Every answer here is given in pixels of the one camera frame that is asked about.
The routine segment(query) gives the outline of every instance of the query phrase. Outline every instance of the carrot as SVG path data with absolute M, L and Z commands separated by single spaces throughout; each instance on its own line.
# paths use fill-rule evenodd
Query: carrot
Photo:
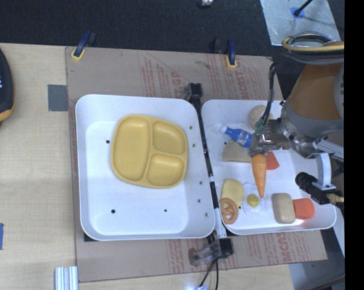
M 276 159 L 273 152 L 267 152 L 265 159 L 267 160 L 267 170 L 274 170 L 279 167 L 279 161 Z
M 262 153 L 252 157 L 252 171 L 260 198 L 264 197 L 265 176 L 267 174 L 267 160 Z

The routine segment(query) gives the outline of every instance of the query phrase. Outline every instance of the tan table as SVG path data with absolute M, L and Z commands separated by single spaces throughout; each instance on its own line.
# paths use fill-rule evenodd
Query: tan table
M 47 85 L 66 85 L 65 47 L 0 43 L 16 108 L 0 127 L 0 289 L 54 289 L 75 266 L 68 113 L 48 110 Z M 79 289 L 195 289 L 204 272 L 105 282 Z M 205 282 L 215 286 L 215 271 Z M 293 289 L 288 265 L 219 271 L 218 289 Z

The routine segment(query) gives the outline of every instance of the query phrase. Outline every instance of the divided plate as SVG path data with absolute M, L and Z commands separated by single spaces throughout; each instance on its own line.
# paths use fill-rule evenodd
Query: divided plate
M 171 188 L 186 173 L 187 154 L 186 134 L 178 125 L 147 115 L 127 115 L 115 129 L 111 165 L 123 181 Z

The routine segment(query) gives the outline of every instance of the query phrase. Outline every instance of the toy food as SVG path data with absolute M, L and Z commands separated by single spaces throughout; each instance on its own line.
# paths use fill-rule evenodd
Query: toy food
M 238 217 L 238 207 L 229 198 L 222 198 L 219 200 L 219 209 L 225 224 L 233 224 Z
M 244 186 L 233 178 L 227 178 L 224 181 L 221 198 L 231 199 L 237 207 L 242 203 L 244 197 Z
M 279 161 L 276 159 L 273 152 L 267 152 L 265 160 L 267 160 L 267 170 L 274 170 L 279 167 Z
M 272 196 L 275 219 L 280 224 L 292 224 L 295 221 L 295 209 L 288 193 L 275 193 Z
M 147 115 L 127 115 L 117 123 L 111 167 L 121 180 L 150 188 L 179 184 L 186 173 L 187 137 L 181 127 Z
M 256 123 L 262 116 L 262 113 L 265 111 L 264 105 L 255 106 L 249 113 L 249 125 L 252 128 L 256 128 Z M 272 114 L 269 114 L 268 119 L 273 119 Z
M 265 177 L 267 175 L 267 161 L 263 154 L 257 153 L 252 157 L 252 171 L 259 196 L 260 198 L 263 198 L 265 191 Z
M 252 159 L 248 153 L 233 140 L 230 140 L 224 147 L 221 154 L 223 161 L 250 162 Z
M 250 195 L 247 196 L 247 203 L 251 207 L 257 207 L 260 203 L 260 199 L 256 195 L 251 193 Z
M 311 199 L 303 198 L 292 201 L 295 210 L 295 218 L 308 219 L 312 218 L 315 214 L 314 204 Z

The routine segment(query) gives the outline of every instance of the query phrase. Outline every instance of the black carpet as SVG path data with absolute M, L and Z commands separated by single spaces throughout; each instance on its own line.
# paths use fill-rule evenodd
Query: black carpet
M 328 0 L 342 40 L 345 0 Z M 0 0 L 0 42 L 75 46 L 84 31 L 93 46 L 206 53 L 210 41 L 233 40 L 237 54 L 274 56 L 260 0 Z M 278 74 L 284 98 L 302 65 Z

